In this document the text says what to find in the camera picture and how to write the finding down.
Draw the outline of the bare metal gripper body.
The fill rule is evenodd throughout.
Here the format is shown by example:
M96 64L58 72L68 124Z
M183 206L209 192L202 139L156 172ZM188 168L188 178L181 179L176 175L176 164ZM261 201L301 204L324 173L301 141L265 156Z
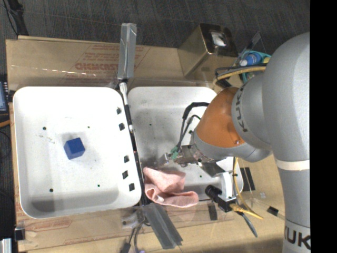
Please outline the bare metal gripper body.
M173 162L185 168L190 164L202 163L202 156L194 145L183 145L173 149Z

